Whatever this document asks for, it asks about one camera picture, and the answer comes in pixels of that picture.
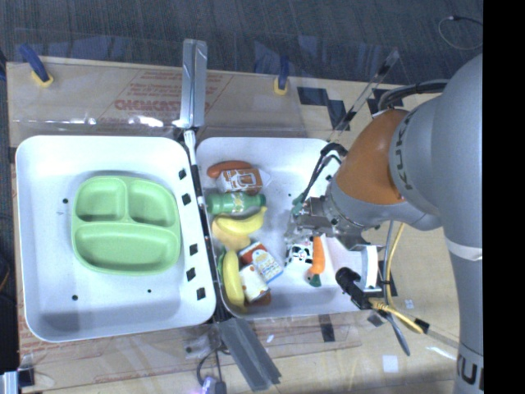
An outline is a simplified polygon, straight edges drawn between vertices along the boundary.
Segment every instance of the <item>green bottle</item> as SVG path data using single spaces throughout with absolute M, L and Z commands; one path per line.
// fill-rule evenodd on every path
M 210 214 L 242 213 L 248 208 L 264 205 L 266 205 L 266 197 L 262 194 L 247 195 L 242 191 L 236 191 L 206 196 L 206 209 Z

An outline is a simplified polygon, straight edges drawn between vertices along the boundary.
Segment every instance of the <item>toy carrot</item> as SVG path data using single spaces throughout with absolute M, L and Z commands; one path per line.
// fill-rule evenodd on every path
M 322 247 L 320 236 L 313 237 L 313 257 L 312 267 L 307 271 L 307 279 L 311 286 L 319 287 L 321 285 L 321 277 L 319 276 L 325 271 L 325 250 Z

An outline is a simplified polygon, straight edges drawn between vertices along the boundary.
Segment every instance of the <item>green plate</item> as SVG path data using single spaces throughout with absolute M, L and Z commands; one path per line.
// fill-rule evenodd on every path
M 179 258 L 179 210 L 173 194 L 156 182 L 96 176 L 76 193 L 71 236 L 75 255 L 87 268 L 161 273 Z

